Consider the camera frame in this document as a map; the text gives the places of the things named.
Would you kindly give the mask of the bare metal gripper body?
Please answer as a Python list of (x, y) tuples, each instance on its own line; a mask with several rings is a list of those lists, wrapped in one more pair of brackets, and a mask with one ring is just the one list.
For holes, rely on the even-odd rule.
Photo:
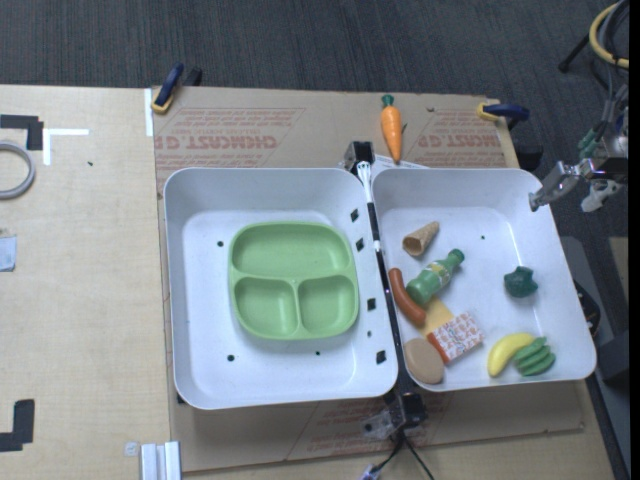
[(611, 131), (608, 126), (596, 126), (578, 142), (578, 162), (569, 167), (569, 174), (588, 180), (628, 180), (628, 138)]

